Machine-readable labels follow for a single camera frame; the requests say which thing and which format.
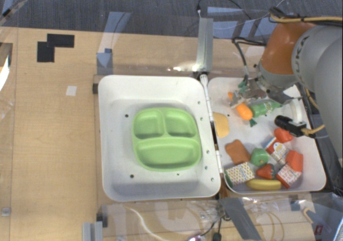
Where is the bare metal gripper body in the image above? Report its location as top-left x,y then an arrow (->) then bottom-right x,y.
237,77 -> 270,100

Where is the orange carrot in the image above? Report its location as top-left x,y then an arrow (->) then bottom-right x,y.
227,92 -> 258,127

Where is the green plastic bottle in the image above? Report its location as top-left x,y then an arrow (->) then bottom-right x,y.
248,100 -> 284,118

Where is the thin black and white rod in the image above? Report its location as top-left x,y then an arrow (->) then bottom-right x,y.
199,73 -> 225,175

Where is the white plastic tray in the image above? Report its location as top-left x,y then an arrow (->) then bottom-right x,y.
98,74 -> 222,202
207,76 -> 327,195

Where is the red-orange rounded toy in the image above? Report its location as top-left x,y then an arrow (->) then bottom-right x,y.
273,127 -> 294,144

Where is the brown biscuit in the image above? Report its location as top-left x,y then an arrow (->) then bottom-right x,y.
224,139 -> 252,165

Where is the green pepper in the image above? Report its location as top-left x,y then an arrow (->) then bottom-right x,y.
250,147 -> 271,168

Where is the white and orange carton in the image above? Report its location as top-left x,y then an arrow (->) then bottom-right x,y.
264,137 -> 290,166

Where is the yellow patterned carton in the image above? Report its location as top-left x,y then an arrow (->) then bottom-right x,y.
224,162 -> 256,188

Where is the red strawberry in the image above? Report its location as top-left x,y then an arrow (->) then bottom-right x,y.
256,163 -> 277,180

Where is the plain orange carton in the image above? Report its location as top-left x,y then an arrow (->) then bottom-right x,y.
285,150 -> 304,172

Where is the green divided plate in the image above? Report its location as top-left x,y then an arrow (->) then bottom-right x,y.
131,107 -> 203,172

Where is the red patterned carton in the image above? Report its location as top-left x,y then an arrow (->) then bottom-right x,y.
275,163 -> 303,190

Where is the yellow banana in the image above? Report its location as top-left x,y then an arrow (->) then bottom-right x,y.
245,178 -> 283,192

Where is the pale wood board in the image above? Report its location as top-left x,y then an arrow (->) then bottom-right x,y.
10,27 -> 335,241

